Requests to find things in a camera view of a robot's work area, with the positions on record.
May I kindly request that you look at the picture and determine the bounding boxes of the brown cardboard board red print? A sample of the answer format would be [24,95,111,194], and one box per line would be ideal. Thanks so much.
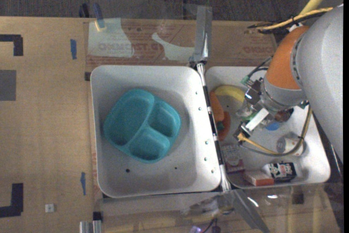
[83,18,279,201]

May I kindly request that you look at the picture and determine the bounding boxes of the small white can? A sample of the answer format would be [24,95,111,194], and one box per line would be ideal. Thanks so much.
[276,134,305,157]

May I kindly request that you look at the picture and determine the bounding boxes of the orange carrot with green top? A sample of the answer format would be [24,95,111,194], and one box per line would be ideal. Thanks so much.
[216,111,232,142]

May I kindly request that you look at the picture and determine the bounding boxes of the black cylinder on white bracket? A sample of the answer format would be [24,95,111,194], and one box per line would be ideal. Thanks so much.
[233,107,270,143]

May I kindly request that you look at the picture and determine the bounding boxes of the red and white packet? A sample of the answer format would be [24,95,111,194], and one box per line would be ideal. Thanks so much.
[221,144,245,174]

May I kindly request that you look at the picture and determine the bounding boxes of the teal divided plate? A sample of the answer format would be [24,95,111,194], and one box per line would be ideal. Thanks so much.
[103,88,182,164]

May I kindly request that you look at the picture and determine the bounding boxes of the orange box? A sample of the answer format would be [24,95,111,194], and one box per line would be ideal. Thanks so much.
[243,170,275,187]

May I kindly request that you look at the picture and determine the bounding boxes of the small brown round thing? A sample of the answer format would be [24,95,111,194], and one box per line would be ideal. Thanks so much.
[274,109,293,123]

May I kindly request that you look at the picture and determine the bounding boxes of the white plastic tray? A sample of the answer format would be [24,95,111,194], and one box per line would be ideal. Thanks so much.
[89,64,222,199]
[204,65,332,190]

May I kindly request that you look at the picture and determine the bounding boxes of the yellow banana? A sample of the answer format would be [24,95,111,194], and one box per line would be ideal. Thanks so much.
[213,85,246,104]

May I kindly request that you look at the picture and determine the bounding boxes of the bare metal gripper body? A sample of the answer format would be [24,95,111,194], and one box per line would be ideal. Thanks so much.
[243,79,276,118]

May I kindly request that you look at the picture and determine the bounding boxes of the black and white carton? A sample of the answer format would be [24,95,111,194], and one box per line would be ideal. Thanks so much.
[262,162,298,182]

